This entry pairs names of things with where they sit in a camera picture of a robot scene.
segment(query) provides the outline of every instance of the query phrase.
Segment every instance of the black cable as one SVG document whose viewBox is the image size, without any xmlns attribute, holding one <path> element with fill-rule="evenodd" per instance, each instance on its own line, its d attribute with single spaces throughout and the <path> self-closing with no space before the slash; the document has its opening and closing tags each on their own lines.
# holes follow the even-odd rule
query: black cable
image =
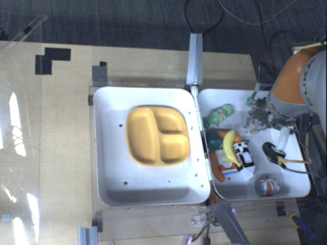
<svg viewBox="0 0 327 245">
<path fill-rule="evenodd" d="M 288 30 L 281 30 L 281 31 L 277 31 L 275 33 L 273 33 L 273 35 L 270 37 L 270 40 L 269 40 L 269 59 L 271 62 L 273 62 L 273 56 L 272 56 L 272 43 L 274 41 L 274 38 L 277 36 L 277 35 L 280 35 L 280 34 L 290 34 L 294 37 L 294 40 L 295 41 L 298 41 L 298 35 L 292 31 L 288 31 Z"/>
<path fill-rule="evenodd" d="M 311 130 L 311 127 L 312 127 L 312 121 L 313 121 L 313 114 L 310 114 L 309 122 L 308 122 L 308 126 L 307 126 L 307 133 L 309 133 L 310 130 Z"/>
<path fill-rule="evenodd" d="M 211 240 L 209 238 L 209 227 L 210 225 L 208 225 L 208 228 L 206 230 L 206 237 L 203 239 L 203 245 L 210 245 Z"/>
<path fill-rule="evenodd" d="M 260 6 L 259 6 L 259 4 L 257 3 L 256 0 L 251 0 L 251 1 L 254 2 L 255 6 L 256 6 L 256 8 L 257 8 L 257 10 L 258 10 L 258 13 L 259 13 L 259 19 L 260 19 L 260 22 L 262 22 L 262 14 L 261 14 L 261 10 L 260 10 Z M 274 80 L 276 80 L 276 79 L 277 79 L 277 76 L 275 75 L 275 73 L 274 73 L 274 71 L 273 71 L 272 61 L 271 61 L 271 54 L 270 54 L 270 47 L 269 47 L 268 44 L 267 44 L 267 39 L 266 39 L 266 36 L 265 36 L 265 31 L 264 31 L 264 26 L 263 26 L 263 24 L 260 25 L 260 27 L 261 27 L 261 34 L 262 34 L 262 38 L 263 38 L 263 41 L 264 41 L 265 49 L 266 49 L 266 52 L 267 52 L 267 54 L 268 54 L 268 62 L 269 62 L 269 65 L 270 65 L 270 66 L 268 66 L 268 65 L 267 65 L 266 63 L 264 63 L 264 62 L 259 62 L 259 64 L 264 63 L 264 64 L 265 64 L 265 68 L 266 68 L 266 70 L 267 70 L 269 76 L 270 76 L 271 78 L 273 78 Z"/>
<path fill-rule="evenodd" d="M 199 232 L 199 234 L 198 235 L 196 235 L 195 236 L 195 238 L 192 238 L 192 242 L 195 242 L 200 236 L 201 236 L 201 234 L 206 230 L 206 228 L 209 228 L 209 225 L 211 224 L 211 223 L 213 223 L 215 220 L 213 220 L 212 222 L 209 222 L 209 223 L 207 223 L 206 225 L 204 225 L 204 227 L 202 228 L 202 230 Z"/>
<path fill-rule="evenodd" d="M 184 17 L 185 17 L 185 20 L 186 20 L 186 22 L 187 22 L 187 24 L 188 24 L 188 28 L 189 28 L 189 31 L 191 32 L 191 33 L 194 33 L 194 30 L 192 29 L 192 27 L 191 27 L 191 24 L 190 24 L 190 22 L 189 22 L 189 19 L 188 19 L 188 14 L 187 14 L 187 12 L 186 12 L 186 10 L 187 10 L 187 6 L 188 6 L 188 3 L 190 2 L 191 0 L 186 0 L 185 1 L 185 4 L 184 4 Z M 222 8 L 221 8 L 221 5 L 220 5 L 220 3 L 217 1 L 217 0 L 213 0 L 218 6 L 219 6 L 219 8 L 220 8 L 220 10 L 221 10 L 221 16 L 218 18 L 218 20 L 216 21 L 216 23 L 212 26 L 212 27 L 210 27 L 210 28 L 208 28 L 208 29 L 206 29 L 206 30 L 204 30 L 203 32 L 202 32 L 202 35 L 204 36 L 204 35 L 206 35 L 207 33 L 209 33 L 211 30 L 213 30 L 219 23 L 220 23 L 220 21 L 221 21 L 221 19 L 223 18 L 223 10 L 222 10 Z"/>
<path fill-rule="evenodd" d="M 283 168 L 283 169 L 288 170 L 289 172 L 297 173 L 297 174 L 311 174 L 310 171 L 299 171 L 299 170 L 294 170 L 294 169 L 288 169 L 287 167 Z"/>
<path fill-rule="evenodd" d="M 275 75 L 271 70 L 270 70 L 270 68 L 269 68 L 269 66 L 265 63 L 265 62 L 259 62 L 259 64 L 261 64 L 261 65 L 263 65 L 263 67 L 266 69 L 266 71 L 267 71 L 267 74 L 271 77 L 271 78 L 273 78 L 274 80 L 276 80 L 277 79 L 277 75 Z"/>
</svg>

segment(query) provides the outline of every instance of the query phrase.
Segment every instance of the wooden table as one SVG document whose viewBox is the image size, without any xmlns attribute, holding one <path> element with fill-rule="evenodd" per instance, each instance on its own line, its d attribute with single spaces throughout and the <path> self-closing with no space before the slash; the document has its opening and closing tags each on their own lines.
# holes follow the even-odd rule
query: wooden table
<svg viewBox="0 0 327 245">
<path fill-rule="evenodd" d="M 44 48 L 70 48 L 70 61 L 53 61 L 51 76 L 36 76 L 33 73 L 35 55 L 44 54 Z M 40 121 L 33 120 L 30 106 L 30 127 L 40 128 L 39 163 L 25 163 L 17 167 L 26 177 L 39 171 L 35 182 L 39 191 L 39 244 L 77 244 L 78 228 L 90 227 L 92 219 L 92 173 L 91 137 L 88 94 L 92 85 L 91 70 L 100 61 L 107 62 L 109 81 L 183 81 L 186 78 L 188 52 L 148 50 L 136 48 L 97 47 L 63 44 L 22 43 L 11 53 L 16 56 L 14 63 L 5 62 L 2 68 L 17 68 L 25 71 L 24 84 L 33 88 L 41 82 L 41 92 L 29 90 L 28 96 L 40 101 Z M 204 53 L 203 75 L 207 86 L 217 88 L 253 89 L 255 75 L 249 55 Z M 15 88 L 17 98 L 26 97 L 24 88 Z M 0 205 L 1 211 L 11 204 Z M 236 204 L 237 218 L 251 244 L 300 244 L 297 231 L 286 217 L 277 217 L 271 206 L 247 207 Z M 286 211 L 297 212 L 296 203 L 286 203 Z M 177 244 L 183 235 L 124 239 L 124 233 L 137 232 L 121 229 L 123 239 L 116 245 L 124 244 Z M 230 244 L 221 227 L 211 228 L 212 245 Z M 12 225 L 0 224 L 2 244 L 14 244 Z"/>
</svg>

